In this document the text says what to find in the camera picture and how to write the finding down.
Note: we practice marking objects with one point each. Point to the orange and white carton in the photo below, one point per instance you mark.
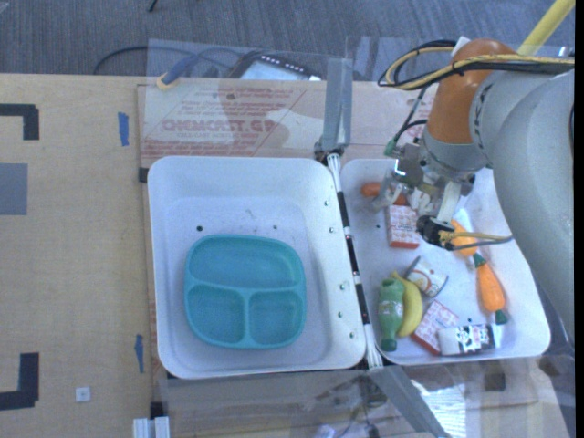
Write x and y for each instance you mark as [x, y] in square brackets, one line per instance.
[401, 228]

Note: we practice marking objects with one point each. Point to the green bottle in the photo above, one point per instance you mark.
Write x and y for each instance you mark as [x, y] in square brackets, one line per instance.
[390, 310]

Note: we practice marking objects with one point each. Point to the small orange carrot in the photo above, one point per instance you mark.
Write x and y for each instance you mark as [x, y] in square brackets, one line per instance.
[465, 244]

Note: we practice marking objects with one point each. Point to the white plastic tray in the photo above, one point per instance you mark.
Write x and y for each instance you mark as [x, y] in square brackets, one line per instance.
[237, 190]
[456, 290]

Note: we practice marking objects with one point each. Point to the teal divided plate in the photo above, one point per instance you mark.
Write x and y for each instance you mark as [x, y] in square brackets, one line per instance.
[244, 290]

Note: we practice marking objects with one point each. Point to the white and orange can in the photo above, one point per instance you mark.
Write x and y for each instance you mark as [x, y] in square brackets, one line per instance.
[428, 278]

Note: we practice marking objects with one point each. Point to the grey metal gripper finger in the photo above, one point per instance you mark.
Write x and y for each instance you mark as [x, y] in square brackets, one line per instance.
[422, 201]
[384, 195]

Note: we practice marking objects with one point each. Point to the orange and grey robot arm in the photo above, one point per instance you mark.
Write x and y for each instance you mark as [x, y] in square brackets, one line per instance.
[520, 153]

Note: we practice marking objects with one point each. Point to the large orange carrot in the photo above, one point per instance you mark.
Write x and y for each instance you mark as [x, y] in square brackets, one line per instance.
[489, 288]

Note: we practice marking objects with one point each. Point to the black cylinder on white bracket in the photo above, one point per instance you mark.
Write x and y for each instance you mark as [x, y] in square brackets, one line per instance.
[431, 231]

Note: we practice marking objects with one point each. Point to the yellow banana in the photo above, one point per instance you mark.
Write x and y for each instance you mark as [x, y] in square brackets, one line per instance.
[413, 308]

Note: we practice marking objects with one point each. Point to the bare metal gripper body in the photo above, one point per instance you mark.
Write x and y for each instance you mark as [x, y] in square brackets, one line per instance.
[410, 164]

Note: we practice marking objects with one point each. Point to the black and white milk carton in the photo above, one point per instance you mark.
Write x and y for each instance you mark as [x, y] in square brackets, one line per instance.
[467, 339]

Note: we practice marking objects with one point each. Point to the orange sausage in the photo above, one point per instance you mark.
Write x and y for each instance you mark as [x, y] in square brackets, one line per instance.
[368, 189]

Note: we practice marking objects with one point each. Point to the red and white carton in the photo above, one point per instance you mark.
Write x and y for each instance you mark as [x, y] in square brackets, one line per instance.
[431, 329]

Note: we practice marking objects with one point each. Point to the brown cardboard board red print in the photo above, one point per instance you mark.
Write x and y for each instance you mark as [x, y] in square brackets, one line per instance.
[237, 126]

